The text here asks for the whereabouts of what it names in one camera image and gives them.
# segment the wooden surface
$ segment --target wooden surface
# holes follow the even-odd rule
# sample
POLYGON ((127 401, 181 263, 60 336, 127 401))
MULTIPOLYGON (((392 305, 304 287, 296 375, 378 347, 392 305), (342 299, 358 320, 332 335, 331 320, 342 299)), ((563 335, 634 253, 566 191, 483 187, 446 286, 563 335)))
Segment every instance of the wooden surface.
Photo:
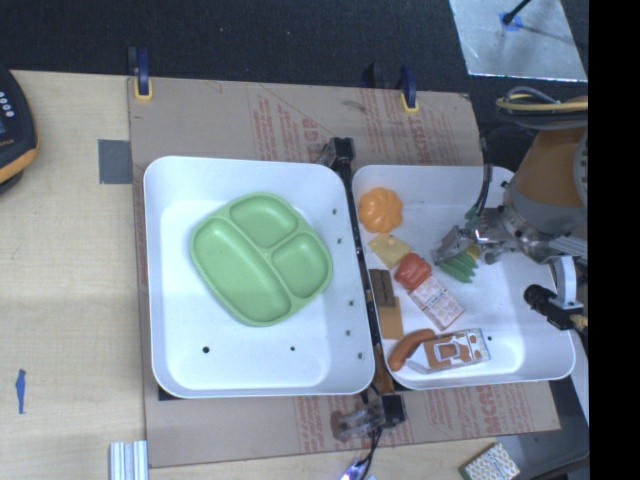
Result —
MULTIPOLYGON (((145 438, 131 186, 100 184, 98 172, 98 141, 129 137, 126 77, 14 75, 42 147, 0 196, 0 478, 102 480, 110 443, 145 438)), ((458 480, 457 468, 493 442, 379 449, 370 473, 458 480)), ((337 479, 353 458, 207 464, 149 478, 337 479)))

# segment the sausage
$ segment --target sausage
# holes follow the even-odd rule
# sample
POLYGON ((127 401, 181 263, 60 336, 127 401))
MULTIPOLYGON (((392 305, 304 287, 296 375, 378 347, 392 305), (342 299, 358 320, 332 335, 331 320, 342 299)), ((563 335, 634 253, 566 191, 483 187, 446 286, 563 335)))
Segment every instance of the sausage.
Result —
POLYGON ((432 340, 436 333, 432 329, 418 329, 404 336, 389 354, 387 364, 392 372, 397 372, 421 343, 432 340))

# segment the green divided plate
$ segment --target green divided plate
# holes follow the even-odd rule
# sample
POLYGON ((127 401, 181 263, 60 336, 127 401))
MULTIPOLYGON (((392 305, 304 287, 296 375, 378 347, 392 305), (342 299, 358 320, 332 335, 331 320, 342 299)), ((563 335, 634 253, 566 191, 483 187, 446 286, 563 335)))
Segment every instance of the green divided plate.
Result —
POLYGON ((255 192, 227 203, 191 234, 191 259, 229 312, 255 326, 274 325, 329 284, 331 255, 284 199, 255 192))

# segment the cardboard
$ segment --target cardboard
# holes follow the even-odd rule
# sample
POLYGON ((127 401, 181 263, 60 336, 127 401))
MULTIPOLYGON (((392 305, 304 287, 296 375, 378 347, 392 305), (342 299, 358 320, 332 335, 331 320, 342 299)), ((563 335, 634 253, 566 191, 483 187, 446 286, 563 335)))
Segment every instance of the cardboard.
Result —
MULTIPOLYGON (((344 443, 331 431, 332 418, 361 406, 357 395, 181 400, 158 388, 151 369, 142 176, 165 155, 314 162, 332 137, 353 138, 354 169, 479 165, 468 99, 418 92, 420 110, 407 114, 399 92, 388 89, 162 78, 153 87, 151 100, 136 100, 128 81, 150 466, 368 448, 366 439, 344 443)), ((407 420, 385 432, 380 446, 559 428, 547 382, 406 391, 403 399, 407 420)))

